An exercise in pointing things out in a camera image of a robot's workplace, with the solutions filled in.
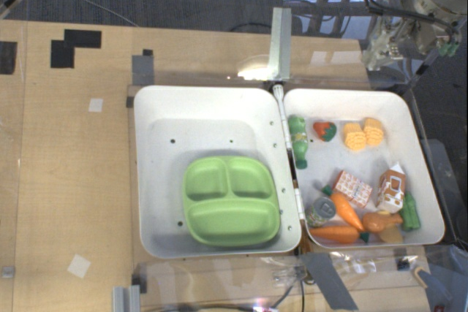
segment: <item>white square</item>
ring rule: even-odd
[[[84,257],[76,254],[67,270],[77,277],[84,278],[90,265],[91,262],[89,260],[86,260]]]
[[[91,99],[89,102],[89,112],[102,112],[102,103],[104,103],[104,99]]]

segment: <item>red and white box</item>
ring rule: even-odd
[[[350,202],[360,208],[364,208],[371,197],[372,187],[354,175],[342,170],[336,178],[333,191],[341,192]]]

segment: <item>brown chocolate milk carton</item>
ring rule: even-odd
[[[377,208],[396,213],[403,208],[406,176],[400,164],[391,167],[380,176]]]

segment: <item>green plate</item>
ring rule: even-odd
[[[192,162],[184,175],[184,213],[193,238],[209,246],[257,245],[279,230],[273,178],[264,164],[248,157]]]

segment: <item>red strawberry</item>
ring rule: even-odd
[[[325,142],[330,142],[336,134],[336,125],[333,122],[316,122],[313,127],[318,137]]]

